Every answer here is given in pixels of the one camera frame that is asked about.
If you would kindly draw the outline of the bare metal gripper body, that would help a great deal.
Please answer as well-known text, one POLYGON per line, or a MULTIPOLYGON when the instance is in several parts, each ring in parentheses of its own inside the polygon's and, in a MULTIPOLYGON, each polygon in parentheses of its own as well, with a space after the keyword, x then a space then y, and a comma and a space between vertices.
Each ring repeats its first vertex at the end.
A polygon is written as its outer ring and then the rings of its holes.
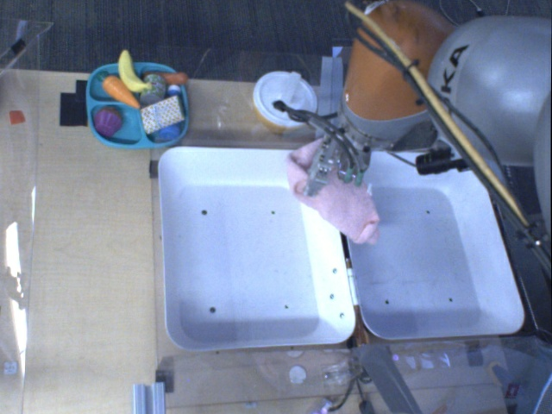
POLYGON ((308 169, 309 184, 328 184, 334 173, 345 184, 362 184, 372 155, 372 137, 352 128, 326 128, 308 169))

